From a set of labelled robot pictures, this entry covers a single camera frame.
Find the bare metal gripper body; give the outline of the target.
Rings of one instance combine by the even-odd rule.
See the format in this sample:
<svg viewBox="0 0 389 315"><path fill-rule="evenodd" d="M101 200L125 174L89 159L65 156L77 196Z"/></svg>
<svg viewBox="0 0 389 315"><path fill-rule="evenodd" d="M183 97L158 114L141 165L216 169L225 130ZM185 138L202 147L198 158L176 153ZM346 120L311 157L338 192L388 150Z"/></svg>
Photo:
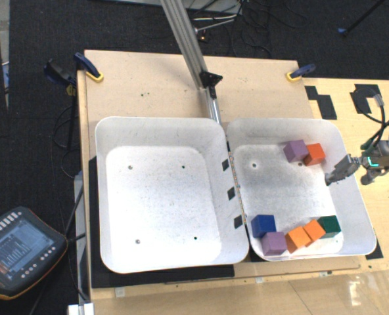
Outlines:
<svg viewBox="0 0 389 315"><path fill-rule="evenodd" d="M360 148L361 155L352 159L366 169L366 176L384 176L389 173L389 140L370 138Z"/></svg>

